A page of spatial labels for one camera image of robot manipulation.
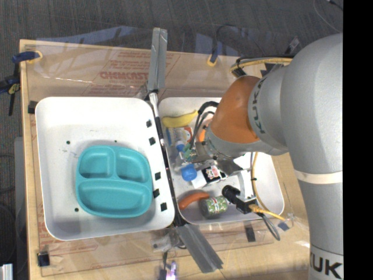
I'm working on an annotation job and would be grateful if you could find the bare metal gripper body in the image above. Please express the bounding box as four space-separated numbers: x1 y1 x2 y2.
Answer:
193 141 244 177

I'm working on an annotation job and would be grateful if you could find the black and white carton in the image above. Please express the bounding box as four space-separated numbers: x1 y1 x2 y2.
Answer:
191 165 228 190

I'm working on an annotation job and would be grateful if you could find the clear plastic bottle blue cap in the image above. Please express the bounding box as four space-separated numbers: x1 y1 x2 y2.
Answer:
165 127 193 153

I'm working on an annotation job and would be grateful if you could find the orange sausage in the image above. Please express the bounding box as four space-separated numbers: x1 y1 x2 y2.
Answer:
178 191 211 211

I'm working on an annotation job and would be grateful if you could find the green can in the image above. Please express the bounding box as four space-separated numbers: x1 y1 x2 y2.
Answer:
199 195 229 219

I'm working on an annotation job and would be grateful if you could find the yellow banana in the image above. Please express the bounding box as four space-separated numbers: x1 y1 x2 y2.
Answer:
161 109 199 128

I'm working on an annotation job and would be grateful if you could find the white plastic tray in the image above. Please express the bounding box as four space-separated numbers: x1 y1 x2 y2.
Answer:
34 96 176 242
157 97 286 226

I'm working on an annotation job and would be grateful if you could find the teal divided plate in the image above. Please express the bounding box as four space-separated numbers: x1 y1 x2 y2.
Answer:
75 145 154 219

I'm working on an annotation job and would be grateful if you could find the brown cardboard board red print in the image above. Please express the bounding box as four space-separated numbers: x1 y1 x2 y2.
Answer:
24 48 294 271

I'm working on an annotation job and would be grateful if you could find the black cylinder on white bracket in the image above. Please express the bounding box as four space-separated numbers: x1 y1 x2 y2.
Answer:
221 169 259 215

